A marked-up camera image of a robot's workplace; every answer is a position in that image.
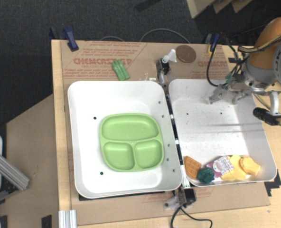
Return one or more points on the brown toy waffle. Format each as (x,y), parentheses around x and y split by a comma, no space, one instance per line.
(191,166)

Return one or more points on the black cylinder on white bracket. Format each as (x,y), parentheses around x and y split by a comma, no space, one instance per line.
(265,115)

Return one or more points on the white plastic tray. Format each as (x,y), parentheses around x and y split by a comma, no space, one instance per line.
(216,132)
(88,136)

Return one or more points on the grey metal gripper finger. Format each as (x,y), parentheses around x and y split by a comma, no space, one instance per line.
(237,97)
(218,94)

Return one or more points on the white and pink packet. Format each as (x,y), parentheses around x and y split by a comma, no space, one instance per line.
(220,165)

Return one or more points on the dark green toy broccoli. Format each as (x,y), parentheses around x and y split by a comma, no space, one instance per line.
(205,175)

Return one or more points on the yellow toy cheese piece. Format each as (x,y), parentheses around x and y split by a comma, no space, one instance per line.
(235,172)

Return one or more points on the thin black and white rod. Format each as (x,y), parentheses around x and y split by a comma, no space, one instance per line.
(174,122)

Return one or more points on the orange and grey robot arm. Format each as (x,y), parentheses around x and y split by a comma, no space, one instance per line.
(264,53)

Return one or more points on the brown cardboard board, red print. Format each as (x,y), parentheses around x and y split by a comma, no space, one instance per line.
(102,58)

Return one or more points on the brown round disc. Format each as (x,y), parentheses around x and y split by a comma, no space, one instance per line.
(186,53)

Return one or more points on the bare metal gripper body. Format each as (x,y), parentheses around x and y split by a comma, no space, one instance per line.
(240,85)

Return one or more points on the green divided plate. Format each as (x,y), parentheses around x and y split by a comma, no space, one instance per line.
(131,141)

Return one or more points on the green toy asparagus bunch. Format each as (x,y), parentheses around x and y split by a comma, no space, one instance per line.
(121,70)

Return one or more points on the yellow toy fries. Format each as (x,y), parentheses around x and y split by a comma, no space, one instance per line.
(249,165)

